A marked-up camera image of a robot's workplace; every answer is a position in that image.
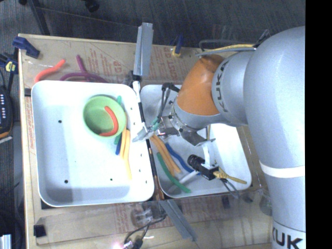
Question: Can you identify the white rope piece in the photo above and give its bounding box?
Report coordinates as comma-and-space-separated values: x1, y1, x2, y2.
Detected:
178, 170, 200, 185

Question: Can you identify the red-orange rope piece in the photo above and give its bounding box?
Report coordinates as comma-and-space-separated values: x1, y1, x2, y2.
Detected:
34, 59, 66, 84
99, 106, 119, 137

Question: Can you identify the white plastic tray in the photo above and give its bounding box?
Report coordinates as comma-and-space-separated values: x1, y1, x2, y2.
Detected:
31, 80, 156, 208
140, 84, 253, 199

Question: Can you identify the black cylinder on white bracket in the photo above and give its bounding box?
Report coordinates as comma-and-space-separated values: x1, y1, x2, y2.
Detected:
181, 128, 220, 182

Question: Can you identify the orange rope piece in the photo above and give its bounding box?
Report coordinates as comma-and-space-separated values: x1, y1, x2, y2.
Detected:
154, 135, 182, 174
149, 135, 175, 176

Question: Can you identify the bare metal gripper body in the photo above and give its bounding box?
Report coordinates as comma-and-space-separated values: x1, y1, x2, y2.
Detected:
155, 115, 183, 137

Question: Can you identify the brown cardboard board red print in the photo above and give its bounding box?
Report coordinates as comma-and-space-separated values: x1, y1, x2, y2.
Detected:
18, 34, 273, 246

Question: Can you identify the blue rope piece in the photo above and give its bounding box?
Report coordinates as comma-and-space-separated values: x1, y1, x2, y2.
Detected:
115, 133, 123, 156
164, 142, 196, 174

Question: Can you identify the green rope piece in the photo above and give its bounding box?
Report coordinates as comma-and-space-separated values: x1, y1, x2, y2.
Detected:
156, 152, 192, 194

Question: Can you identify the yellow rope piece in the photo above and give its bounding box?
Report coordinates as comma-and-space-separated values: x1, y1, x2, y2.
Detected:
119, 126, 128, 159
123, 129, 133, 181

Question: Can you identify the green bowl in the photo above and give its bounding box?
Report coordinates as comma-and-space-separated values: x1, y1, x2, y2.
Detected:
82, 95, 128, 140

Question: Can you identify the purple rope piece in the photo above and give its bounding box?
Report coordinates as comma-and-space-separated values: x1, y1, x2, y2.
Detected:
59, 54, 108, 84

